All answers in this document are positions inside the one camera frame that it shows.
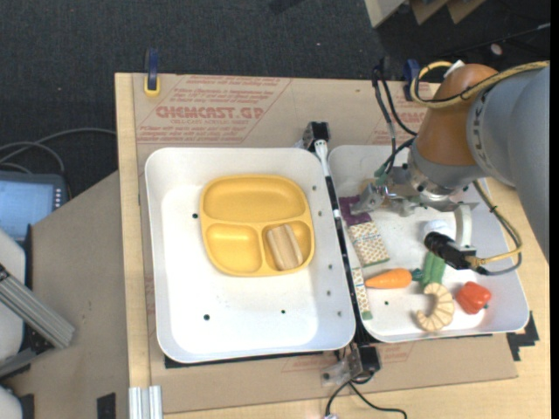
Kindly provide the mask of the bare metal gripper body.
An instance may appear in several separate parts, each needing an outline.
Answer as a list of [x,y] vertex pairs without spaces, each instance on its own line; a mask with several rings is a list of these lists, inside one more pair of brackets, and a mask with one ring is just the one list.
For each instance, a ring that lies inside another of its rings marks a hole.
[[446,212],[455,210],[458,205],[451,199],[457,189],[436,184],[415,166],[393,167],[384,186],[389,201],[397,197],[416,197],[422,203],[418,209],[433,208]]

